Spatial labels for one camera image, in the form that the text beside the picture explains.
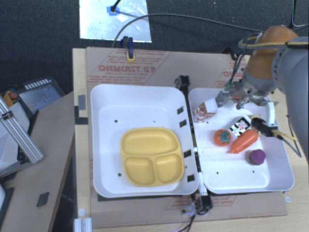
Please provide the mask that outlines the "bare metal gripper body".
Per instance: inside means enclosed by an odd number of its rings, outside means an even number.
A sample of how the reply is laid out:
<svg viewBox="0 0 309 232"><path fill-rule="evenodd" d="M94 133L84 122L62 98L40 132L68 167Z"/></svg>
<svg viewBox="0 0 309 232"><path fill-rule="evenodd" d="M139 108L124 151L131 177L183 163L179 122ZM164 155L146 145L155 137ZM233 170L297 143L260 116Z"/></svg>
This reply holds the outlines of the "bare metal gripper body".
<svg viewBox="0 0 309 232"><path fill-rule="evenodd" d="M247 99L256 105L264 105L266 96L267 93L257 90L246 80L234 81L229 88L229 97L234 103L239 99Z"/></svg>

